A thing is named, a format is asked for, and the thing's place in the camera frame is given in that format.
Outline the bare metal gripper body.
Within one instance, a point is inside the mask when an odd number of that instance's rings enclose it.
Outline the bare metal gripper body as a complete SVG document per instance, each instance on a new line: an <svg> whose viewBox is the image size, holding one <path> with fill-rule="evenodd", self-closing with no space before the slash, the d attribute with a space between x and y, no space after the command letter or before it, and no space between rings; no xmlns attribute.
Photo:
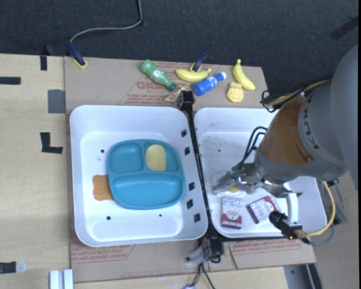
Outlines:
<svg viewBox="0 0 361 289"><path fill-rule="evenodd" d="M291 193L283 183L275 179L268 179L265 171L258 163L238 163L232 167L232 173L236 176L238 185L257 184L258 190L265 190L273 196L286 196Z"/></svg>

